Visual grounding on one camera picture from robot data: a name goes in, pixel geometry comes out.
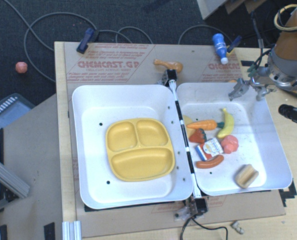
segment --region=brown sausage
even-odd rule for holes
[[[222,161],[224,160],[224,156],[221,154],[218,154],[211,159],[208,159],[206,161],[197,161],[196,162],[196,167],[199,169],[208,169],[215,167],[219,165]]]

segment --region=toy kitchen sink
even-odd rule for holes
[[[175,96],[168,87],[77,87],[72,107],[84,204],[101,210],[182,201],[196,192],[220,196],[287,188],[292,173],[266,100],[256,101],[256,93],[249,91],[230,101],[234,85],[182,83],[176,90],[181,114],[193,121],[222,122],[223,108],[234,117],[231,134],[238,139],[238,150],[223,154],[223,162],[208,169],[195,165],[201,160],[198,144],[186,146]],[[218,131],[205,132],[211,139]],[[241,188],[235,176],[249,164],[258,177]]]

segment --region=blue bottle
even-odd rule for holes
[[[217,55],[220,57],[220,62],[222,64],[227,64],[229,62],[227,58],[227,45],[224,41],[224,36],[221,33],[213,35],[214,48]]]

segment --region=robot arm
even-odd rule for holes
[[[281,13],[294,7],[286,25],[281,25],[278,21]],[[267,63],[264,67],[252,65],[248,69],[249,80],[238,79],[234,90],[228,95],[231,101],[243,95],[250,86],[257,91],[258,101],[265,95],[275,92],[277,88],[297,92],[297,4],[290,4],[280,9],[274,18],[274,24],[282,32],[275,46],[261,54],[259,58],[268,55]],[[283,104],[278,111],[297,123],[297,108]]]

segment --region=yellow banana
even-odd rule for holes
[[[225,136],[230,135],[234,129],[234,117],[227,112],[226,108],[223,108],[223,112],[224,112],[224,127],[217,134],[217,137],[219,139],[222,139]]]

